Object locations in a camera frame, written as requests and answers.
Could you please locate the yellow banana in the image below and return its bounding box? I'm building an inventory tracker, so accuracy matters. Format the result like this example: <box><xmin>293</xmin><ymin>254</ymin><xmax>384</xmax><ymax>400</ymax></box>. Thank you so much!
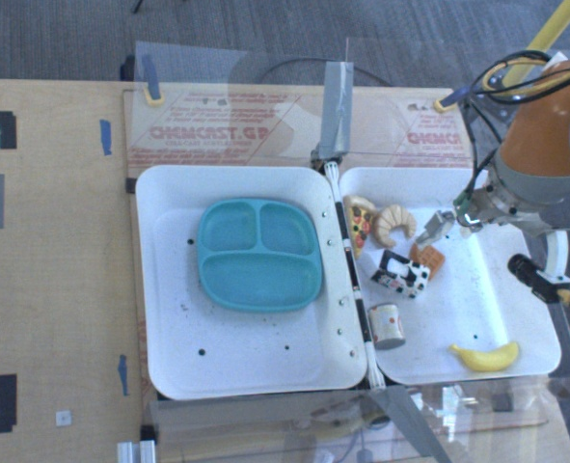
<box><xmin>448</xmin><ymin>340</ymin><xmax>521</xmax><ymax>373</ymax></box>

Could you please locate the toy pizza slice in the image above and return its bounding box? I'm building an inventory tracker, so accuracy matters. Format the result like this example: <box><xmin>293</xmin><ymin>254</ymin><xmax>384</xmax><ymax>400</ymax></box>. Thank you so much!
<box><xmin>342</xmin><ymin>194</ymin><xmax>379</xmax><ymax>260</ymax></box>

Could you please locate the black cylinder on white bracket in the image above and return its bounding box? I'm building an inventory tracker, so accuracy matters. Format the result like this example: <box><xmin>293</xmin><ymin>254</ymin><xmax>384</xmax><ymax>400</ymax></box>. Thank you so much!
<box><xmin>506</xmin><ymin>229</ymin><xmax>570</xmax><ymax>305</ymax></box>

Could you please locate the tan toy croissant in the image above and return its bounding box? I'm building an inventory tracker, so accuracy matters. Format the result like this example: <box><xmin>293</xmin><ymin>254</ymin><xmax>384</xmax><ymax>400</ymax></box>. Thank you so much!
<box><xmin>372</xmin><ymin>203</ymin><xmax>419</xmax><ymax>249</ymax></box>

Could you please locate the thin black and white rod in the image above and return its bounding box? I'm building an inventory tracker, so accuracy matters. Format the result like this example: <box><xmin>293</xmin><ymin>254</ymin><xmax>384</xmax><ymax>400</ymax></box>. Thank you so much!
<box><xmin>323</xmin><ymin>161</ymin><xmax>387</xmax><ymax>391</ymax></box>

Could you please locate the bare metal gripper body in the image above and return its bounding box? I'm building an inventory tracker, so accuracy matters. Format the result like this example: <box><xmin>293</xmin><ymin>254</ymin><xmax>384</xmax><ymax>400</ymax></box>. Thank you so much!
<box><xmin>458</xmin><ymin>183</ymin><xmax>556</xmax><ymax>239</ymax></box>

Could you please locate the brown cardboard board red print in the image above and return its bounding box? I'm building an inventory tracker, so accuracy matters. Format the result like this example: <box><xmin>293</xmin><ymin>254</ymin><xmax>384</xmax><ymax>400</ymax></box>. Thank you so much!
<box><xmin>122</xmin><ymin>83</ymin><xmax>476</xmax><ymax>405</ymax></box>

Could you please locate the white plastic tray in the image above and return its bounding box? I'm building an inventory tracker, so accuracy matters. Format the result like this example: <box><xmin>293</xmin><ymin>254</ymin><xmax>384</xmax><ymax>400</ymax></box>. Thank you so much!
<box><xmin>134</xmin><ymin>163</ymin><xmax>369</xmax><ymax>401</ymax></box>
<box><xmin>338</xmin><ymin>165</ymin><xmax>563</xmax><ymax>387</ymax></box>

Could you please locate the orange toy waffle biscuit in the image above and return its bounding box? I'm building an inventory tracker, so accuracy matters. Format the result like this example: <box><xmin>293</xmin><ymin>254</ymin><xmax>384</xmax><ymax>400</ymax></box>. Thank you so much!
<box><xmin>408</xmin><ymin>241</ymin><xmax>447</xmax><ymax>281</ymax></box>

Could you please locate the black and white cow-print carton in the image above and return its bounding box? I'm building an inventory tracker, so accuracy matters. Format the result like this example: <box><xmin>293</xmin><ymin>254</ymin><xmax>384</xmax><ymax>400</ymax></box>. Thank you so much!
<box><xmin>369</xmin><ymin>249</ymin><xmax>432</xmax><ymax>301</ymax></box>

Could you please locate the white can with red dots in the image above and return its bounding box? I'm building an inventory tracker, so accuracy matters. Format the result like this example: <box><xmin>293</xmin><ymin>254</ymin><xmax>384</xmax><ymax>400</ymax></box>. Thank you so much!
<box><xmin>366</xmin><ymin>302</ymin><xmax>407</xmax><ymax>352</ymax></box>

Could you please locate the blue divided plate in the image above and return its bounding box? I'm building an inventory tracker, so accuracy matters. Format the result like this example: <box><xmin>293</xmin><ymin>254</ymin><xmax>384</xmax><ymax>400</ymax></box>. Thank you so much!
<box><xmin>196</xmin><ymin>197</ymin><xmax>325</xmax><ymax>314</ymax></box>

